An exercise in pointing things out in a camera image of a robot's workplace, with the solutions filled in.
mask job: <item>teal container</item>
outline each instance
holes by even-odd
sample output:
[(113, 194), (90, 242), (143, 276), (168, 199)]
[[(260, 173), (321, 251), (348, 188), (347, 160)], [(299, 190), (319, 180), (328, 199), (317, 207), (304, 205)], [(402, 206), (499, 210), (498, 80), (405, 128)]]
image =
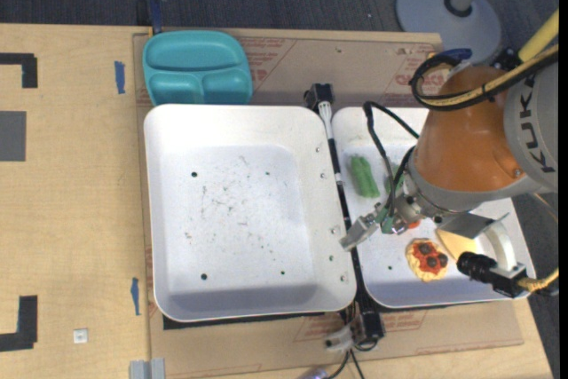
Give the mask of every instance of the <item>teal container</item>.
[(164, 32), (148, 40), (142, 60), (146, 88), (155, 106), (244, 105), (252, 97), (245, 51), (226, 33)]

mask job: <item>wooden surface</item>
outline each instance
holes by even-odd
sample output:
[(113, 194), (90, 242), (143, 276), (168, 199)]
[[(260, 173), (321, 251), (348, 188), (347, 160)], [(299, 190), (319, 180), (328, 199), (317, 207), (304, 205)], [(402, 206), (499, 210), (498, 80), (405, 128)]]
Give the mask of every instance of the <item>wooden surface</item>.
[[(0, 25), (0, 52), (33, 52), (39, 73), (39, 87), (23, 90), (20, 68), (0, 66), (0, 110), (28, 113), (26, 161), (0, 162), (0, 333), (15, 330), (19, 296), (37, 295), (39, 307), (37, 343), (0, 352), (0, 377), (125, 378), (131, 360), (149, 358), (146, 300), (137, 316), (130, 294), (136, 277), (146, 295), (132, 68), (132, 36), (146, 32)], [(551, 377), (528, 303), (515, 311), (521, 345), (361, 366), (367, 378)], [(89, 329), (88, 343), (73, 342), (76, 328)]]

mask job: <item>gray circular base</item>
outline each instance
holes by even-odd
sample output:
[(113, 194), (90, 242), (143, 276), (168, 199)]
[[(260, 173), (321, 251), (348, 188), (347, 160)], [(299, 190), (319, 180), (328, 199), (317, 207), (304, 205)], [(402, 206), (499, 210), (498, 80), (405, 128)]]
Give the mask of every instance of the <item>gray circular base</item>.
[(473, 0), (471, 13), (450, 13), (444, 0), (397, 0), (398, 22), (406, 32), (435, 32), (444, 49), (469, 48), (472, 63), (489, 63), (501, 45), (501, 23), (486, 0)]

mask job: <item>white tray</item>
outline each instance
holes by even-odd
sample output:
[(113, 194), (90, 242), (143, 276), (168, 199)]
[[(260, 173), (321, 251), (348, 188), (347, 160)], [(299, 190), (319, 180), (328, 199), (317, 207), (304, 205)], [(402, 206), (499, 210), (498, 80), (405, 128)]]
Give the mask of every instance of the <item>white tray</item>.
[(355, 297), (323, 123), (301, 107), (163, 105), (144, 124), (154, 295), (178, 321)]
[[(393, 111), (415, 130), (419, 131), (426, 119), (427, 110), (423, 108), (401, 108)], [(405, 152), (415, 144), (412, 138), (388, 115), (374, 109), (375, 131), (387, 154), (394, 164), (399, 164)], [(384, 189), (386, 170), (367, 131), (367, 118), (360, 107), (347, 107), (338, 111), (332, 121), (344, 181), (345, 196), (351, 219), (366, 215), (373, 210), (378, 201), (385, 203), (387, 192)], [(367, 158), (381, 197), (375, 200), (359, 196), (348, 171), (353, 155)], [(518, 223), (511, 199), (482, 204), (473, 213), (500, 218), (508, 230), (517, 261), (526, 265), (529, 276), (534, 276), (533, 263), (526, 247), (525, 237)], [(435, 225), (423, 220), (419, 227), (409, 229), (401, 235), (377, 232), (358, 245), (359, 260), (363, 281), (369, 295), (377, 303), (390, 308), (413, 308), (434, 305), (466, 304), (508, 299), (493, 291), (491, 285), (470, 280), (457, 270), (450, 261), (447, 275), (443, 280), (424, 283), (408, 267), (405, 248), (413, 238), (429, 238), (441, 246), (435, 234)], [(480, 252), (494, 257), (493, 249), (485, 236), (478, 243)]]

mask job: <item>gray square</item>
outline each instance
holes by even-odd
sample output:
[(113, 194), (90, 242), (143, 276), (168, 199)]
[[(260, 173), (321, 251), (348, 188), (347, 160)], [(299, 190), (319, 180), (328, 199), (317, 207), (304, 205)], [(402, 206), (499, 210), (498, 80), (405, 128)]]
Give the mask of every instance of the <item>gray square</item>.
[(0, 162), (26, 160), (26, 112), (0, 111)]

